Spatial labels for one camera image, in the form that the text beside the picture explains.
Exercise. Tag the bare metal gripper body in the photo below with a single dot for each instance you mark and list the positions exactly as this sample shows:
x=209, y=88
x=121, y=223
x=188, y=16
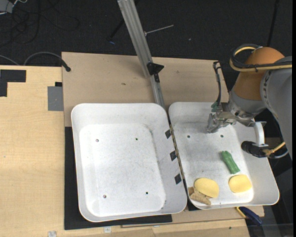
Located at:
x=227, y=116

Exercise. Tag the green toy vegetable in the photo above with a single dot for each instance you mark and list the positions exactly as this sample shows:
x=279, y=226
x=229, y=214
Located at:
x=230, y=163

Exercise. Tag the white plastic tray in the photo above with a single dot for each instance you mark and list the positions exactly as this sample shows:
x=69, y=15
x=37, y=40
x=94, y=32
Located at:
x=123, y=167
x=202, y=154

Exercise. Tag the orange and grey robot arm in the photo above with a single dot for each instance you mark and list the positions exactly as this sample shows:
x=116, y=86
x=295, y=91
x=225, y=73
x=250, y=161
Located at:
x=251, y=85

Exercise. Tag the brown bread piece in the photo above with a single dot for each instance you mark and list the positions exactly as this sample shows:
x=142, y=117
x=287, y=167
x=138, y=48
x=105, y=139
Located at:
x=201, y=198

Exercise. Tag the yellow potato chip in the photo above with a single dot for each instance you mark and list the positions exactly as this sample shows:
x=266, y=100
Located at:
x=239, y=183
x=207, y=187

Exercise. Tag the black cylinder on white bracket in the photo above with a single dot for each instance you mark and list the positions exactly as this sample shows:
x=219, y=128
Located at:
x=252, y=149

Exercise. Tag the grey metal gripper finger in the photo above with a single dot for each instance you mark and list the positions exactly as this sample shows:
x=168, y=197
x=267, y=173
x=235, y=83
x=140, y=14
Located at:
x=218, y=128
x=210, y=123

